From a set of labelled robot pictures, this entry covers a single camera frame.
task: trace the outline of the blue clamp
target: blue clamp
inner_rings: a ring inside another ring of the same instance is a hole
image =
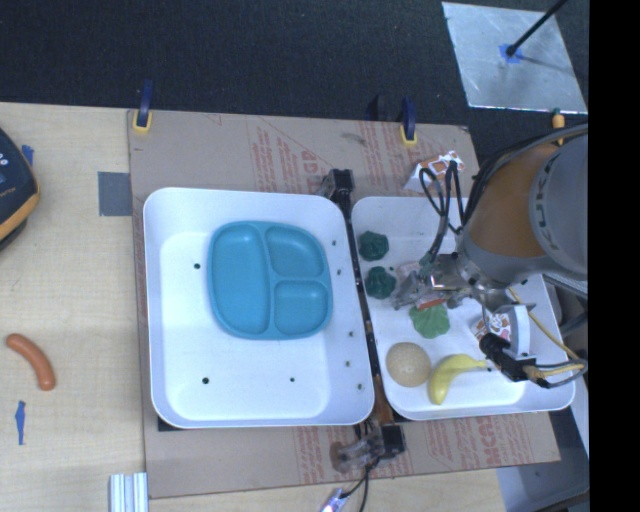
[[[151,96],[153,94],[153,81],[145,80],[142,87],[142,99],[140,100],[140,108],[136,110],[133,116],[133,129],[139,132],[148,132],[151,128],[152,112],[149,110],[151,106]]]
[[[402,125],[400,135],[405,146],[413,146],[418,142],[416,134],[416,108],[408,96],[402,98]]]

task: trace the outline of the cardboard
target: cardboard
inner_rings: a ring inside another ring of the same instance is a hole
[[[175,430],[158,420],[150,398],[142,207],[162,187],[316,193],[333,168],[351,169],[353,203],[370,195],[416,196],[404,188],[419,162],[455,150],[468,195],[478,170],[464,127],[421,124],[405,146],[399,125],[284,117],[156,111],[146,133],[128,140],[146,471],[151,498],[353,481],[336,471],[334,443],[353,427]],[[559,460],[549,415],[528,413],[402,423],[407,450],[372,478],[496,468]]]

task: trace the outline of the blue marker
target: blue marker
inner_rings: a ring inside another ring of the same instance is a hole
[[[513,54],[509,55],[509,45],[502,44],[498,48],[500,49],[500,55],[505,60],[507,64],[520,64],[520,61],[524,59],[524,55],[518,48]]]
[[[20,400],[18,402],[18,410],[16,411],[16,426],[18,427],[18,444],[24,444],[24,419],[26,414],[24,408],[27,406],[25,402]]]

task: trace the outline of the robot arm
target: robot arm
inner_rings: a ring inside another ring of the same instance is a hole
[[[557,144],[560,139],[565,143]],[[455,166],[447,172],[455,173]],[[420,271],[400,286],[395,307],[438,293],[450,308],[473,297],[485,315],[507,314],[512,338],[505,342],[489,333],[481,350],[511,380],[545,385],[528,356],[532,305],[514,301],[508,292],[534,274],[587,278],[587,178],[586,124],[524,141],[487,162],[475,177],[455,252],[439,254],[436,240]],[[447,192],[450,180],[445,177]],[[441,190],[439,195],[442,217],[448,215],[448,199],[442,201]],[[441,224],[446,231],[446,222]]]

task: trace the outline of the gray tape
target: gray tape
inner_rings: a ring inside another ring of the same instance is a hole
[[[101,217],[131,215],[131,180],[127,172],[98,172],[98,204]]]

